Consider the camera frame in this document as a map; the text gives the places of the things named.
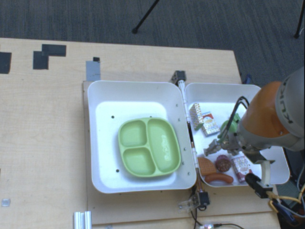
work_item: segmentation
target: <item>toy sausage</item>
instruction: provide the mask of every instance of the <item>toy sausage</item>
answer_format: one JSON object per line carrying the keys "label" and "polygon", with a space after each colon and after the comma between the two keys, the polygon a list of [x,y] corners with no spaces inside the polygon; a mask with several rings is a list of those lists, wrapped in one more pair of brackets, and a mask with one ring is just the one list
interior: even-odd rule
{"label": "toy sausage", "polygon": [[214,174],[206,175],[204,180],[207,183],[210,183],[211,181],[224,181],[226,183],[232,183],[234,181],[232,176],[222,173],[214,173]]}

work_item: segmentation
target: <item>small product box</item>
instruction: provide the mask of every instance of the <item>small product box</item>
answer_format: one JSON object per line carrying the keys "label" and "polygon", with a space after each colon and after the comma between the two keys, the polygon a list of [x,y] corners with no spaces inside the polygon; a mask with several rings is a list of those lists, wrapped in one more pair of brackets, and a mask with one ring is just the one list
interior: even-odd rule
{"label": "small product box", "polygon": [[242,156],[233,158],[231,161],[234,172],[239,182],[244,182],[246,175],[248,173],[252,173],[252,170],[250,169],[250,164],[248,164],[247,159],[245,158],[245,156]]}
{"label": "small product box", "polygon": [[193,127],[195,130],[199,130],[203,125],[203,116],[198,103],[194,103],[190,109],[190,116],[192,119]]}
{"label": "small product box", "polygon": [[202,130],[206,136],[210,136],[220,132],[220,129],[217,123],[215,122],[211,112],[204,113],[202,118],[203,118]]}

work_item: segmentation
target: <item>dark gray carpet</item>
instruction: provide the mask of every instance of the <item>dark gray carpet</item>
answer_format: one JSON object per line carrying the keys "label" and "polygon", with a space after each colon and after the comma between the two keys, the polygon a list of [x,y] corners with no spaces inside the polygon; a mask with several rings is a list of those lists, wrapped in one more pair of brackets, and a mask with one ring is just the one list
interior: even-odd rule
{"label": "dark gray carpet", "polygon": [[0,37],[233,50],[259,86],[304,66],[302,0],[161,0],[132,34],[153,1],[0,0]]}

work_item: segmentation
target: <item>metal bracket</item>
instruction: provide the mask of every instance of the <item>metal bracket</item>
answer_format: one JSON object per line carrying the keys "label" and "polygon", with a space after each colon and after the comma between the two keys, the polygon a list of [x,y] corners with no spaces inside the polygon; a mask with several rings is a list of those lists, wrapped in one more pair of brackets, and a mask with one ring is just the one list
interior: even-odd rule
{"label": "metal bracket", "polygon": [[91,211],[75,212],[73,215],[74,229],[92,229]]}

